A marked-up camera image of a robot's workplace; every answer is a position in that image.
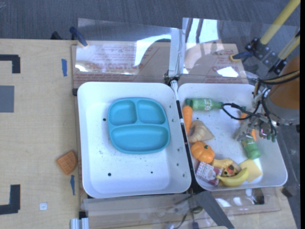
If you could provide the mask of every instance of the wooden surface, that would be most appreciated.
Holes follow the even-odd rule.
[[[10,185],[21,186],[20,210],[0,215],[0,228],[69,228],[70,219],[78,217],[78,169],[72,173],[73,195],[71,175],[64,175],[56,163],[61,155],[77,150],[71,93],[71,46],[75,44],[62,40],[0,39],[0,54],[18,54],[21,58],[20,74],[11,73],[11,62],[0,61],[0,85],[15,86],[14,113],[0,113],[0,205],[9,203]],[[62,59],[67,60],[66,77],[61,69]],[[296,228],[286,197],[279,189],[277,192],[279,211],[231,216],[235,228]],[[42,202],[48,203],[47,210],[40,210]]]

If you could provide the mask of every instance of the white square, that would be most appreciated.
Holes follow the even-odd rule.
[[[48,209],[48,203],[43,202],[39,204],[39,210],[47,210]]]

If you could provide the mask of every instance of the green bottle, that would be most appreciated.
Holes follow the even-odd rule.
[[[215,102],[208,98],[190,98],[190,106],[193,110],[209,111],[212,109],[221,109],[223,102]]]
[[[257,148],[256,142],[253,138],[242,140],[242,144],[249,159],[256,159],[261,156],[261,151]]]

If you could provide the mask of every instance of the white plastic container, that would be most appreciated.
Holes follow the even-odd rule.
[[[235,103],[247,108],[252,104],[254,87],[247,84],[186,83],[179,87],[181,105],[186,98],[211,98],[224,103]],[[81,132],[82,181],[88,195],[111,198],[134,195],[181,193],[191,184],[184,139],[181,131],[176,99],[172,89],[162,83],[89,82],[78,89]],[[145,97],[158,101],[165,110],[171,140],[161,152],[133,155],[116,150],[110,141],[107,111],[115,100]],[[241,143],[232,137],[239,122],[222,110],[193,112],[209,128],[214,139],[206,141],[214,150],[215,158],[231,158],[236,163],[247,159]],[[238,187],[208,184],[198,178],[206,190],[230,190],[255,187],[276,187],[287,181],[287,170],[278,146],[270,140],[258,139],[261,157],[255,163],[263,175]],[[194,170],[198,161],[192,157]]]

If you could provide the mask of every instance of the blue plate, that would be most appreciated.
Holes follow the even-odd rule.
[[[149,154],[163,150],[170,130],[163,107],[149,98],[124,98],[108,109],[112,145],[127,154]]]

